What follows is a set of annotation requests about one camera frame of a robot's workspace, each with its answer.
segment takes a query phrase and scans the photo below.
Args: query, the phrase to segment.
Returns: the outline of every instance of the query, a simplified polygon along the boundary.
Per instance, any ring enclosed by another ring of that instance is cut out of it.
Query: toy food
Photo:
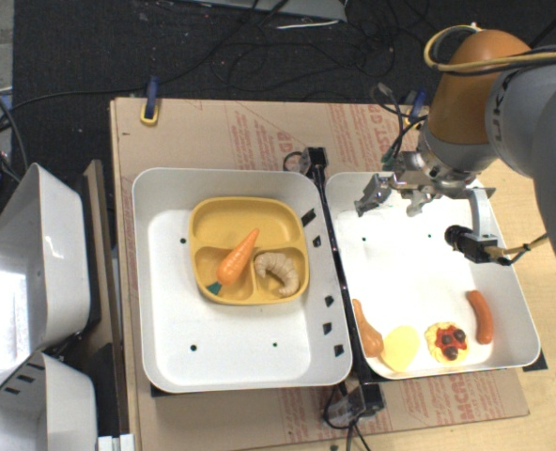
[[[259,235],[259,229],[253,229],[247,237],[244,238],[230,253],[220,262],[220,266],[216,271],[217,282],[207,287],[209,292],[217,295],[222,286],[230,286],[239,278],[244,268],[249,262],[255,241]]]
[[[457,364],[468,355],[466,333],[453,322],[437,322],[425,332],[430,354],[442,364]]]
[[[384,338],[384,350],[380,357],[393,371],[405,371],[420,348],[420,337],[411,326],[399,326]]]
[[[266,272],[271,272],[283,282],[278,288],[281,296],[292,296],[299,290],[299,275],[290,257],[282,253],[266,252],[255,258],[254,267],[259,277],[265,277]]]
[[[493,316],[487,300],[479,290],[471,290],[466,297],[474,309],[478,322],[476,340],[480,344],[489,344],[493,340]]]
[[[353,312],[357,320],[357,328],[360,332],[360,339],[362,340],[363,353],[366,357],[379,357],[384,349],[382,342],[382,334],[374,329],[370,323],[365,320],[363,315],[362,303],[357,299],[352,299]]]

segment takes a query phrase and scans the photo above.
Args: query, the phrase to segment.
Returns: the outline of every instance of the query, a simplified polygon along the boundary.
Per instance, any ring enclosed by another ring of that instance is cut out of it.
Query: toy carrot
[[[237,245],[230,254],[228,254],[222,262],[220,262],[220,267],[216,271],[217,282],[214,282],[207,289],[212,294],[218,295],[222,286],[230,286],[239,278],[244,271],[253,250],[255,249],[255,241],[259,235],[259,229],[253,229],[249,235],[244,238],[244,240]]]

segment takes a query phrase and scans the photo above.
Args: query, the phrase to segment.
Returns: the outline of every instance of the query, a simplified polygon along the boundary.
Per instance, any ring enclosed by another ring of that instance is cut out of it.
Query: wooden table
[[[140,362],[138,294],[134,273],[129,272],[134,264],[133,241],[132,234],[127,232],[131,226],[133,179],[142,170],[155,166],[280,170],[282,162],[278,157],[284,156],[289,149],[301,150],[307,146],[322,146],[327,148],[329,156],[337,156],[329,165],[333,173],[377,171],[377,160],[385,149],[385,136],[394,132],[394,121],[389,120],[389,114],[367,105],[220,101],[211,105],[204,101],[163,101],[159,123],[149,128],[138,119],[142,103],[138,99],[113,101],[111,128],[130,432],[136,437],[137,449],[150,451],[141,447],[143,436],[159,433],[162,441],[163,427],[171,424],[164,423],[161,414],[167,401],[163,402],[162,398],[152,403],[150,386]],[[346,116],[348,124],[341,121],[342,116]],[[217,138],[209,138],[209,126],[217,128]],[[259,148],[254,148],[255,155],[246,148],[251,144],[247,144],[251,136],[259,143]],[[353,155],[356,151],[361,157]],[[491,165],[480,179],[485,186],[498,189],[491,198],[491,205],[508,245],[531,241],[544,233],[531,180],[514,173],[501,162]],[[513,419],[365,436],[372,449],[556,450],[556,259],[550,245],[527,253],[515,269],[548,365],[547,369],[531,372],[514,371],[530,414]],[[237,402],[246,406],[247,399],[255,396],[255,393],[244,393]],[[220,399],[218,396],[192,397],[199,400],[214,398]],[[221,406],[218,409],[229,412]],[[174,417],[193,420],[186,414]],[[263,435],[264,428],[259,424],[250,432]],[[238,436],[230,433],[230,429],[218,428],[218,436],[225,440],[226,446],[232,441],[240,442]],[[260,444],[258,448],[326,451],[331,444],[343,446],[344,442],[335,440],[278,447]]]

